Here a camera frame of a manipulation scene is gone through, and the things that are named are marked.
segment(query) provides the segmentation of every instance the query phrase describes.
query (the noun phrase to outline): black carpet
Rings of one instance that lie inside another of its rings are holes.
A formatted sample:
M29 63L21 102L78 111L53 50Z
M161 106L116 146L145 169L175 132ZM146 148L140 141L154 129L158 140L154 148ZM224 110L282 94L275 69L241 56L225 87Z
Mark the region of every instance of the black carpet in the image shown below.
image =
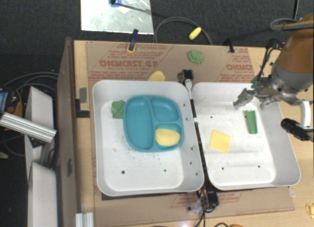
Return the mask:
M150 0L154 28L166 17L187 17L199 23L215 45L226 38L236 46L263 47L270 38L285 41L288 34L273 32L269 23L292 18L294 0ZM314 0L300 0L297 18L312 13ZM171 23L158 33L162 43L191 43L189 24ZM129 34L80 30L80 0L0 0L0 86L18 76L58 72L65 37L129 41ZM138 41L151 42L139 35ZM192 43L207 44L203 36ZM8 145L23 151L22 143ZM0 144L0 151L7 153ZM24 160L0 159L0 227L26 226L27 184Z

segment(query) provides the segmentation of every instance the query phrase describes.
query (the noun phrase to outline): blue divided plate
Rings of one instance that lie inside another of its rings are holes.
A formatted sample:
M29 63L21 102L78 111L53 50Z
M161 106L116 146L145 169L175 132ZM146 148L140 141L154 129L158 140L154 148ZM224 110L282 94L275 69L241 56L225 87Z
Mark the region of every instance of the blue divided plate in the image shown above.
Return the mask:
M183 124L180 110L171 99L161 96L140 95L127 100L123 111L123 126L127 142L143 152L169 151L183 142ZM178 144L163 146L156 142L156 129L178 132Z

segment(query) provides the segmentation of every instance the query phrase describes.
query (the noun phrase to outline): metal sheet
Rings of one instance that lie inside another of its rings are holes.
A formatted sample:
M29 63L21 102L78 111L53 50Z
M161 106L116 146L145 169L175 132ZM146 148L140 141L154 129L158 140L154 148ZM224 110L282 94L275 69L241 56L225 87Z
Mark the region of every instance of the metal sheet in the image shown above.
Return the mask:
M81 29L140 34L153 34L150 0L81 0Z

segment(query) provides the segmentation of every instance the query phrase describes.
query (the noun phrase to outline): green round object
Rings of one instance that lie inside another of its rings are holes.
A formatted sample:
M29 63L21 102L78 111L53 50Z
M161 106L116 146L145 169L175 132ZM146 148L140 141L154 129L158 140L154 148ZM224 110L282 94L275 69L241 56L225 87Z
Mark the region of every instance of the green round object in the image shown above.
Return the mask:
M204 56L200 51L190 51L187 56L192 63L200 64L204 62Z

